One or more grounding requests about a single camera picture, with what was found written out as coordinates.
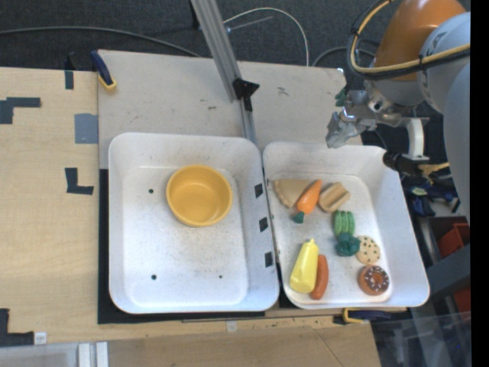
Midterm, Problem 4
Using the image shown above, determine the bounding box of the yellow squeeze bottle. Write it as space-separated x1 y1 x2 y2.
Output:
289 238 320 294

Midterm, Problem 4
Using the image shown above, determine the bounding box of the orange carrot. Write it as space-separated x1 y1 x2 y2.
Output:
292 179 324 225

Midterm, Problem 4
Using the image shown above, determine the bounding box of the pale flat board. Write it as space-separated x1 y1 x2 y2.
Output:
97 49 408 324

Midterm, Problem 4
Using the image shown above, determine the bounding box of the green ribbed toy food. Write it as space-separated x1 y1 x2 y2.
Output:
332 209 357 239

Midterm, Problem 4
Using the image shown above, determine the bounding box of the tan hot dog bun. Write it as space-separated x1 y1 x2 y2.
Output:
317 181 351 214

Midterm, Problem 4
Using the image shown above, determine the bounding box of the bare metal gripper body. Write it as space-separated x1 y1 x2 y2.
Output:
336 88 406 131

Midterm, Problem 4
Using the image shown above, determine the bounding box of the orange sausage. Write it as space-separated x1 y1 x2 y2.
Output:
309 254 330 301

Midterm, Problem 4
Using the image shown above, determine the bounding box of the brown sprinkled doughnut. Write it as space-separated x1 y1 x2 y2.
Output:
357 265 391 297

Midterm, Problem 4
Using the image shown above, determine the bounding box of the white plastic tray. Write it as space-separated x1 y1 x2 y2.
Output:
262 141 432 310
108 132 281 315

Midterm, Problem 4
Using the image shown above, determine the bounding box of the tan pizza slice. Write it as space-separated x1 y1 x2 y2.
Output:
273 178 315 209

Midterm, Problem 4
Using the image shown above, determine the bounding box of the tan chocolate chip biscuit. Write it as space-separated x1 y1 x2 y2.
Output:
355 235 382 266

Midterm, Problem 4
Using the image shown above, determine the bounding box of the black cylinder on white bracket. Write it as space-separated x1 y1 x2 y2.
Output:
382 117 429 178

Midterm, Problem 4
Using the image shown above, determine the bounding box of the green broccoli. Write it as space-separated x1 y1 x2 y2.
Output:
335 232 361 258

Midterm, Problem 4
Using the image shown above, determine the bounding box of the yellow bowl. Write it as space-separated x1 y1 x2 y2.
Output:
165 164 234 229

